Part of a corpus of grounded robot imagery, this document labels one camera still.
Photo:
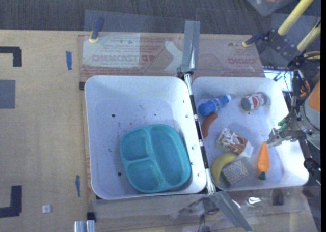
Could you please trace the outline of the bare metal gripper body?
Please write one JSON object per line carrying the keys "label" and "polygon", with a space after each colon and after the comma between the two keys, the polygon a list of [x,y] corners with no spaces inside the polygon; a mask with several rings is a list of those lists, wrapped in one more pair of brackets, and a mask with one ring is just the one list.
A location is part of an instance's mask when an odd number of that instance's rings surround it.
{"label": "bare metal gripper body", "polygon": [[279,129],[280,136],[285,140],[303,140],[320,150],[320,130],[313,125],[303,123],[288,123]]}

